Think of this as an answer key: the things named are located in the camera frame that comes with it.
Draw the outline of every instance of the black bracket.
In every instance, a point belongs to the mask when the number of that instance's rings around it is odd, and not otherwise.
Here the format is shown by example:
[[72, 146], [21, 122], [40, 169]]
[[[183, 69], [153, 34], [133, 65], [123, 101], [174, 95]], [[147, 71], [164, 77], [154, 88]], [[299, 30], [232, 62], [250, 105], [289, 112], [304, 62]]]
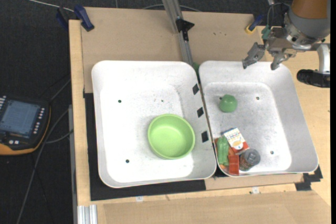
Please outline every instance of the black bracket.
[[317, 169], [314, 171], [314, 174], [308, 174], [308, 173], [303, 174], [303, 182], [295, 183], [296, 190], [297, 191], [311, 190], [311, 187], [310, 187], [311, 183], [321, 182], [322, 178], [323, 178], [322, 172], [321, 172], [320, 166], [318, 166]]
[[184, 41], [189, 41], [188, 38], [188, 31], [194, 26], [195, 24], [187, 22], [181, 18], [176, 20], [176, 26], [179, 32], [182, 31]]

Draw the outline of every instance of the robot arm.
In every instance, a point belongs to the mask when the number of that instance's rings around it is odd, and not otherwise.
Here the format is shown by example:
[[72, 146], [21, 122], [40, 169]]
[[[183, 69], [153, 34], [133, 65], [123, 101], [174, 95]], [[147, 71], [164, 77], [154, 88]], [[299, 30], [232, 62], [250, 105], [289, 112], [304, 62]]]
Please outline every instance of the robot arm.
[[330, 33], [330, 0], [293, 0], [285, 13], [283, 27], [266, 29], [264, 44], [254, 44], [243, 60], [243, 67], [257, 62], [267, 50], [273, 57], [271, 69], [295, 57], [297, 52], [317, 51], [320, 68], [300, 70], [299, 81], [318, 87], [330, 87], [330, 44], [324, 38]]

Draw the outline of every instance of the red object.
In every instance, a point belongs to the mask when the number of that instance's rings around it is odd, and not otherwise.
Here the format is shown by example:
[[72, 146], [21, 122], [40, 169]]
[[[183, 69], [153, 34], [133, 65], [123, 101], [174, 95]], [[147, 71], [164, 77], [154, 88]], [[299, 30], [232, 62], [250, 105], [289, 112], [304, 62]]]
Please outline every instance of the red object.
[[239, 176], [239, 156], [229, 155], [229, 174]]

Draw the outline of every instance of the green bowl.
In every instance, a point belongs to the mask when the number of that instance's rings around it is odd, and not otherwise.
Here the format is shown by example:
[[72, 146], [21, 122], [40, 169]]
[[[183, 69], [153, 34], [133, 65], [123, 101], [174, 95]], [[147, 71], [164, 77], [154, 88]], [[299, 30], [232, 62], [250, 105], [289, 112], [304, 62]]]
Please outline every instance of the green bowl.
[[149, 144], [159, 157], [179, 159], [195, 146], [195, 133], [184, 118], [174, 114], [157, 116], [148, 128]]

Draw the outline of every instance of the green bottle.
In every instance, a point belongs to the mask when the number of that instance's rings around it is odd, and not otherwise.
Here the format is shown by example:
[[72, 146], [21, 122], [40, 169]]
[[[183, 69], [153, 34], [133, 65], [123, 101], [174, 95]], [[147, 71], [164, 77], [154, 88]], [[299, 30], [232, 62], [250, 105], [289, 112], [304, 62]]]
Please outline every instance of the green bottle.
[[224, 166], [229, 166], [229, 160], [228, 160], [228, 154], [229, 154], [229, 143], [226, 139], [226, 137], [221, 136], [217, 140], [217, 158], [218, 158], [218, 164], [222, 164]]

